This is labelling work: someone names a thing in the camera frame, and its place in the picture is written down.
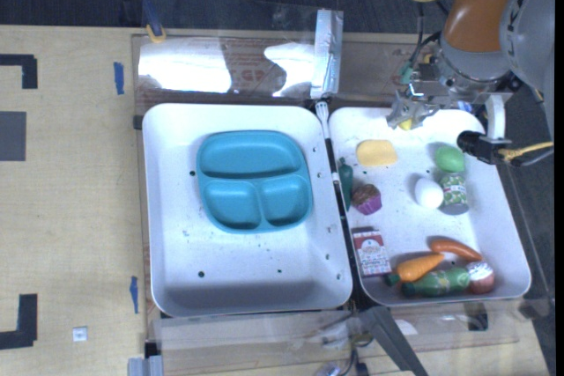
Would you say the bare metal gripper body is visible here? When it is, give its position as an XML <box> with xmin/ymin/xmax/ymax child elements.
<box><xmin>406</xmin><ymin>63</ymin><xmax>513</xmax><ymax>109</ymax></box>

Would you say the yellow toy bread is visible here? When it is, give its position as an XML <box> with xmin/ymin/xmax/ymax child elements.
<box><xmin>355</xmin><ymin>138</ymin><xmax>398</xmax><ymax>168</ymax></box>

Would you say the green lime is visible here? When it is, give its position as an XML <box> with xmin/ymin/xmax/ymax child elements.
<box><xmin>434</xmin><ymin>144</ymin><xmax>466</xmax><ymax>173</ymax></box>

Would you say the white egg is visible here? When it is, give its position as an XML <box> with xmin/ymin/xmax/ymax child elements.
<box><xmin>413</xmin><ymin>177</ymin><xmax>445</xmax><ymax>210</ymax></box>

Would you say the green printed can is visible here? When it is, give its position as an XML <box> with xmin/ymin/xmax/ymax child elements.
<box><xmin>439</xmin><ymin>172</ymin><xmax>471</xmax><ymax>217</ymax></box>

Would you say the dark green pepper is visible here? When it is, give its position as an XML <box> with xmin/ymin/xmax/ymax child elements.
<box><xmin>338</xmin><ymin>157</ymin><xmax>355</xmax><ymax>212</ymax></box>

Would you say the purple cupcake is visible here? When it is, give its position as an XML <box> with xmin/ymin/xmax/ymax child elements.
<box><xmin>351</xmin><ymin>183</ymin><xmax>383</xmax><ymax>217</ymax></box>

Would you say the white plastic tray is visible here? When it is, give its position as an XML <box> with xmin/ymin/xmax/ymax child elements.
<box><xmin>141</xmin><ymin>102</ymin><xmax>354</xmax><ymax>319</ymax></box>
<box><xmin>328</xmin><ymin>106</ymin><xmax>532</xmax><ymax>307</ymax></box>

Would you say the orange sausage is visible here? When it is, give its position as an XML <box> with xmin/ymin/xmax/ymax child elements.
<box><xmin>429</xmin><ymin>237</ymin><xmax>484</xmax><ymax>263</ymax></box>

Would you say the red and white carton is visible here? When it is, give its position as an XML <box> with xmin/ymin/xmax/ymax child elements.
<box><xmin>351</xmin><ymin>226</ymin><xmax>393</xmax><ymax>278</ymax></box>

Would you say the orange carrot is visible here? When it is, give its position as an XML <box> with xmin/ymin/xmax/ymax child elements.
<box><xmin>383</xmin><ymin>252</ymin><xmax>447</xmax><ymax>288</ymax></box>

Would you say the blue divided plate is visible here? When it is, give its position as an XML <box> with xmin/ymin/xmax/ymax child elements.
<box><xmin>196</xmin><ymin>129</ymin><xmax>315</xmax><ymax>234</ymax></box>

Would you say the green bottle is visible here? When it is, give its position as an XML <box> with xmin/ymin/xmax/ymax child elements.
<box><xmin>399</xmin><ymin>267</ymin><xmax>472</xmax><ymax>299</ymax></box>

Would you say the pink cupcake with white icing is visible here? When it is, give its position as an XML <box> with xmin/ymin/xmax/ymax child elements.
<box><xmin>465</xmin><ymin>261</ymin><xmax>496</xmax><ymax>296</ymax></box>

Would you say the black cylinder on white bracket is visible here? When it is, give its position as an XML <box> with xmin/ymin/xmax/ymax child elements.
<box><xmin>456</xmin><ymin>94</ymin><xmax>513</xmax><ymax>166</ymax></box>

